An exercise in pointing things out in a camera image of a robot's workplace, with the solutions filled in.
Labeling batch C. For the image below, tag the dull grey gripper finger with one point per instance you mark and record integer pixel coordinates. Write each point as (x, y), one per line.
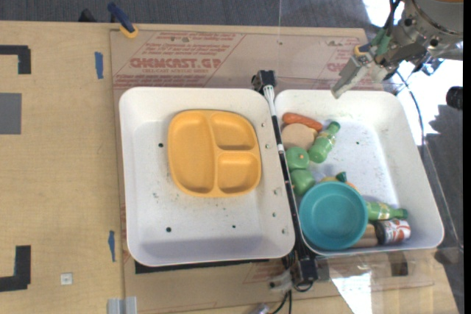
(351, 75)
(382, 73)

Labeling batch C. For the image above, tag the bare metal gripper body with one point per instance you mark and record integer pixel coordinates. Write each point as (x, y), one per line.
(419, 31)

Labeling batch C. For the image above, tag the orange carrot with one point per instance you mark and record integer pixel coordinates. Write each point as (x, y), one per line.
(300, 120)

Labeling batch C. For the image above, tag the green bottle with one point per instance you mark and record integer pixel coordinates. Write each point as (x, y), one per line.
(323, 145)
(382, 210)

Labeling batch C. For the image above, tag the tan bread slice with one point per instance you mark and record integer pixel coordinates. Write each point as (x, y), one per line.
(296, 138)

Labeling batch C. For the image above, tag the white plastic tray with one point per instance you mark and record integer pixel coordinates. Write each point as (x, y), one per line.
(147, 158)
(386, 165)

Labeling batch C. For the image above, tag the orange fruit with green top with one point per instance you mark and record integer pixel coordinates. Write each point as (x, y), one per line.
(342, 178)

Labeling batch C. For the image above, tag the thin black and white rod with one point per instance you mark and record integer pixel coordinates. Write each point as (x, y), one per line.
(281, 154)

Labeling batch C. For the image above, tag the green pepper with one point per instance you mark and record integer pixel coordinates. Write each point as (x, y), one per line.
(302, 181)

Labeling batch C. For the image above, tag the teal bowl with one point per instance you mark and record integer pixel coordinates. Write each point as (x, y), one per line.
(331, 217)

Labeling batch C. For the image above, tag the red and white can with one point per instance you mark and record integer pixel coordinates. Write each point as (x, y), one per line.
(393, 231)

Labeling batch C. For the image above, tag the tan wooden cylinder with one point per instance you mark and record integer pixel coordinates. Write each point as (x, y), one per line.
(369, 238)

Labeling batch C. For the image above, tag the brown cardboard board red print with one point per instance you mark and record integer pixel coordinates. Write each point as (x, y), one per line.
(176, 55)

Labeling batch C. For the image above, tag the orange divided plate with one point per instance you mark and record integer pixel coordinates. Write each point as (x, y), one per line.
(191, 154)

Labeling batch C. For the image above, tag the black cylinder on white bracket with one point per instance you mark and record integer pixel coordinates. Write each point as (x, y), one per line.
(455, 97)

